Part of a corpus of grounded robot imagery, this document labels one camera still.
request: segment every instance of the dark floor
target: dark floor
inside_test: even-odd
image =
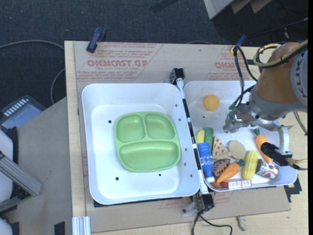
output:
[[[109,42],[233,45],[245,34],[244,46],[262,46],[307,39],[308,21],[293,24],[306,17],[308,0],[273,0],[256,14],[250,5],[236,15],[229,6],[212,20],[203,0],[0,0],[0,109],[24,95],[45,107],[66,96],[60,47],[39,42],[4,47],[9,43],[45,40],[63,46],[66,40],[89,41],[101,27]]]

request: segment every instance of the blue clamp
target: blue clamp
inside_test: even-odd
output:
[[[87,47],[86,51],[91,52],[91,53],[95,52],[95,50],[96,50],[96,48],[98,46],[97,42],[101,38],[101,35],[102,35],[102,29],[101,28],[96,28],[94,30],[92,40],[88,44],[88,47]]]

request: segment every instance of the toy carrot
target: toy carrot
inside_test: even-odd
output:
[[[219,175],[219,177],[216,179],[216,183],[221,183],[232,176],[234,176],[237,172],[239,172],[240,167],[244,166],[245,162],[244,160],[240,159],[237,163],[230,163],[229,166],[225,168],[225,170]]]
[[[261,151],[261,145],[264,144],[265,142],[268,142],[267,138],[264,135],[260,134],[260,129],[259,128],[254,129],[253,132],[256,135],[256,138],[255,138],[256,146],[258,147],[259,152],[261,153],[262,157],[264,158],[264,160],[267,163],[269,163],[269,164],[273,163],[273,159],[271,159],[269,156],[265,155]]]

